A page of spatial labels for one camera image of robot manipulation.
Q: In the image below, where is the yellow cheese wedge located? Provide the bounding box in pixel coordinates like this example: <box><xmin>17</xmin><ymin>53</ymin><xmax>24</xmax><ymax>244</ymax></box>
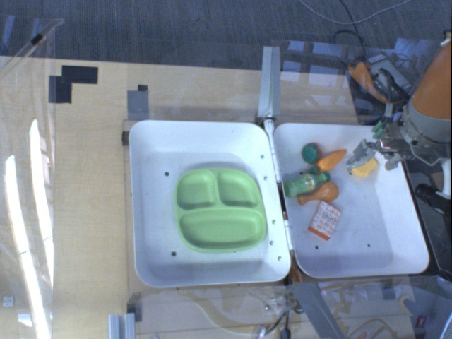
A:
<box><xmin>350</xmin><ymin>156</ymin><xmax>379</xmax><ymax>179</ymax></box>

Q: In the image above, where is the green bottle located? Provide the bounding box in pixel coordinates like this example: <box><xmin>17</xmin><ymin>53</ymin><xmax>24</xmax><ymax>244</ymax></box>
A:
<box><xmin>282</xmin><ymin>171</ymin><xmax>331</xmax><ymax>198</ymax></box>

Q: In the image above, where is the white plastic tray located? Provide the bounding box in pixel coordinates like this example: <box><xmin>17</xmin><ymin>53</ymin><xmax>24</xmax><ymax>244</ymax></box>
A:
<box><xmin>128</xmin><ymin>119</ymin><xmax>292</xmax><ymax>290</ymax></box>
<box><xmin>273</xmin><ymin>122</ymin><xmax>431</xmax><ymax>280</ymax></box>

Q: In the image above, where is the orange carrot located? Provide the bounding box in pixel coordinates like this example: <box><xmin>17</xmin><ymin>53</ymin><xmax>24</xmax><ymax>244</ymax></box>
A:
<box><xmin>309</xmin><ymin>148</ymin><xmax>348</xmax><ymax>176</ymax></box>

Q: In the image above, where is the orange and white carton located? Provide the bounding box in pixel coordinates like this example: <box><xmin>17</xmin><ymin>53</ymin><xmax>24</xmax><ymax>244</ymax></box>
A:
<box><xmin>307</xmin><ymin>200</ymin><xmax>343</xmax><ymax>242</ymax></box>

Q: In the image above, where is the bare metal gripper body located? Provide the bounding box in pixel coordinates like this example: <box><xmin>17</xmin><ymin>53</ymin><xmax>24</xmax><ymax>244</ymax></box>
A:
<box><xmin>379</xmin><ymin>133</ymin><xmax>446</xmax><ymax>166</ymax></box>

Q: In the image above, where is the black cylinder on white bracket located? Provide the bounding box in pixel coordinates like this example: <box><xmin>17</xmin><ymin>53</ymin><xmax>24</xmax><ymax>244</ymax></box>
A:
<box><xmin>414</xmin><ymin>156</ymin><xmax>452</xmax><ymax>215</ymax></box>

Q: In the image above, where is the green divided plate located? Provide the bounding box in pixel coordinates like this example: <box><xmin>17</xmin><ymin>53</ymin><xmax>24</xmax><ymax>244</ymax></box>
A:
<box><xmin>173</xmin><ymin>167</ymin><xmax>268</xmax><ymax>254</ymax></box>

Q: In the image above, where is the orange chicken drumstick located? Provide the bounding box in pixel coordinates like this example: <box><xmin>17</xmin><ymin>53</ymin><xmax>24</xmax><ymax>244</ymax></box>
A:
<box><xmin>297</xmin><ymin>181</ymin><xmax>340</xmax><ymax>206</ymax></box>

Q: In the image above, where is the green and red round toy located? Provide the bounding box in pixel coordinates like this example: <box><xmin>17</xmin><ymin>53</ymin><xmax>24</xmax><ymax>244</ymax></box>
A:
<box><xmin>301</xmin><ymin>142</ymin><xmax>323</xmax><ymax>165</ymax></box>

